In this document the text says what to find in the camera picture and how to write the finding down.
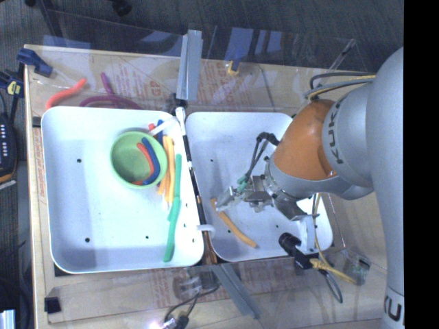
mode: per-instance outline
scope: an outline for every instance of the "blue clamp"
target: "blue clamp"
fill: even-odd
[[[50,67],[46,62],[44,62],[34,50],[25,49],[22,47],[17,54],[16,59],[23,64],[35,66],[35,73],[47,78],[50,77],[53,71],[53,67]]]
[[[5,70],[6,73],[0,72],[0,88],[5,89],[6,92],[20,99],[25,96],[25,88],[23,84],[23,78],[17,73]]]

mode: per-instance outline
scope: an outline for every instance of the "yellow cable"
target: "yellow cable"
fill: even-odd
[[[166,157],[167,157],[168,149],[167,149],[167,141],[165,141],[165,140],[163,140],[163,149],[165,150]],[[167,186],[168,179],[169,179],[169,165],[167,165],[166,173],[163,176],[163,179],[160,181],[160,185],[158,187],[157,194],[162,195],[163,193],[165,193],[165,188]]]
[[[172,202],[174,200],[174,184],[176,179],[176,163],[174,160],[174,142],[170,136],[163,136],[167,141],[167,161],[169,166],[169,181],[167,182],[165,200]]]
[[[349,80],[347,80],[347,82],[349,82],[351,80],[367,80],[367,79],[373,79],[373,78],[375,78],[375,75],[363,75],[361,77],[350,78]],[[317,95],[322,94],[322,93],[327,93],[329,91],[332,91],[332,90],[335,90],[338,88],[342,88],[342,86],[334,86],[333,88],[325,88],[325,89],[316,89],[315,92],[308,94],[308,100],[313,101],[314,97],[316,97]]]
[[[320,193],[316,194],[316,203],[314,204],[314,210],[312,211],[313,215],[315,215],[317,213],[318,204],[320,203],[320,196],[321,196]],[[319,260],[317,258],[312,258],[311,260],[309,260],[309,262],[311,262],[311,264],[313,265],[313,268],[322,269],[325,271],[330,271],[331,273],[333,273],[335,276],[337,276],[341,280],[344,280],[345,282],[348,282],[350,284],[356,284],[357,282],[355,280],[353,280],[350,276],[348,276],[345,273],[338,271],[337,269],[332,268],[330,266],[329,262],[323,256],[322,250],[320,249],[320,245],[318,243],[318,238],[317,238],[317,231],[314,233],[314,239],[316,241],[316,247],[318,249],[318,254],[319,254],[321,260]]]

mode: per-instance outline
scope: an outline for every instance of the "white tray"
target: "white tray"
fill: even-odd
[[[187,118],[187,135],[203,210],[207,223],[215,227],[212,246],[226,261],[285,256],[286,252],[278,244],[279,236],[284,232],[300,236],[299,222],[290,221],[275,208],[266,207],[256,213],[247,203],[241,202],[226,213],[238,229],[257,244],[253,248],[230,233],[210,203],[212,197],[217,197],[230,185],[237,187],[236,181],[249,169],[256,137],[269,132],[280,140],[291,121],[286,114],[272,112],[196,112]],[[274,146],[269,144],[262,158],[273,151]],[[264,172],[262,158],[253,170],[255,175]],[[310,199],[302,200],[298,205],[305,212],[311,212]],[[319,204],[318,213],[316,234],[320,247],[327,249],[332,244],[333,234],[323,204]]]
[[[204,250],[180,126],[165,129],[182,154],[182,207],[171,262],[162,261],[169,222],[156,188],[131,189],[113,175],[110,147],[128,130],[165,120],[159,111],[60,106],[43,115],[51,254],[69,273],[196,264]]]

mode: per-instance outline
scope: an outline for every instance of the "black electronic device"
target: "black electronic device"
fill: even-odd
[[[9,180],[14,174],[17,157],[14,129],[6,113],[0,113],[0,183]]]

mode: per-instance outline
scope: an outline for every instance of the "metal bracket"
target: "metal bracket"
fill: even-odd
[[[302,243],[296,246],[303,254],[313,254],[316,252],[316,227],[314,226],[313,216],[306,215],[298,220],[300,241]]]
[[[176,98],[187,101],[197,99],[203,40],[201,31],[188,30],[183,36],[180,70]]]
[[[226,289],[227,294],[242,315],[252,315],[255,319],[261,317],[261,310],[248,294],[231,264],[212,265],[211,270],[218,277],[221,285]]]

